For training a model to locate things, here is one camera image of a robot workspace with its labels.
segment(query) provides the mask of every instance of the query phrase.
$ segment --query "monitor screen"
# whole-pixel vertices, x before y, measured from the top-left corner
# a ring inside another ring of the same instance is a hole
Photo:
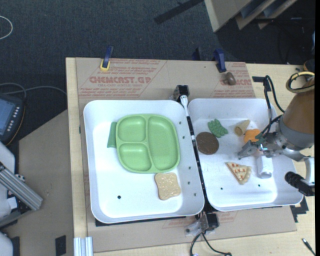
[[[15,104],[0,98],[0,135],[3,135],[15,110]]]

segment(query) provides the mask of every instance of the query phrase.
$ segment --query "toy food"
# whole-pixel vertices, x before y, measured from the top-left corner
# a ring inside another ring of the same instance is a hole
[[[248,141],[257,142],[259,139],[257,139],[256,136],[260,133],[261,131],[259,129],[246,130],[243,138],[244,143],[247,143]]]
[[[154,176],[154,180],[158,187],[158,195],[161,200],[167,200],[180,195],[181,188],[175,173],[157,173]]]
[[[237,81],[236,81],[234,75],[231,72],[228,72],[225,74],[224,83],[228,84],[230,86],[234,86],[237,83]]]
[[[245,120],[245,121],[242,121],[241,123],[239,123],[234,128],[235,134],[237,134],[238,136],[243,135],[246,132],[249,124],[250,124],[250,120]]]
[[[221,138],[221,136],[228,134],[228,130],[224,128],[217,119],[208,122],[208,127],[210,132],[217,138]]]
[[[241,185],[245,184],[249,180],[251,175],[251,166],[239,165],[235,162],[227,162],[226,165]]]
[[[205,155],[212,155],[218,151],[219,142],[211,132],[201,132],[196,138],[198,150]]]

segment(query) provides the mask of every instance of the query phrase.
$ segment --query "cookie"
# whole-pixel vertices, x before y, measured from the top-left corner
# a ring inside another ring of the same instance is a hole
[[[157,173],[154,176],[154,180],[158,187],[158,195],[161,200],[167,200],[180,195],[181,188],[175,173]]]
[[[218,151],[218,139],[211,132],[201,132],[196,136],[195,140],[198,150],[205,155],[212,155]]]

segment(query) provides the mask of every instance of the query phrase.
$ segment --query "cardboard sheet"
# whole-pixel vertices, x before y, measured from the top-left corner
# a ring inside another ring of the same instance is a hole
[[[67,110],[19,141],[19,173],[43,202],[40,210],[22,216],[4,232],[20,238],[21,256],[56,255],[57,241],[65,255],[73,255]]]
[[[82,159],[88,236],[94,252],[191,242],[185,228],[194,216],[126,224],[96,226],[90,207],[90,184],[83,119],[85,105],[93,100],[166,100],[177,85],[188,85],[189,101],[196,98],[255,98],[243,62],[226,62],[236,85],[224,82],[214,61],[111,59],[107,72],[99,58],[76,58]],[[218,212],[220,227],[208,239],[235,238],[296,230],[289,206]]]

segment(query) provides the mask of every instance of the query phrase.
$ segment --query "toast slice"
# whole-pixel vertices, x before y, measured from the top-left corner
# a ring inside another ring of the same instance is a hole
[[[175,173],[157,173],[154,176],[154,180],[158,187],[158,195],[161,200],[167,200],[180,195],[181,188]]]

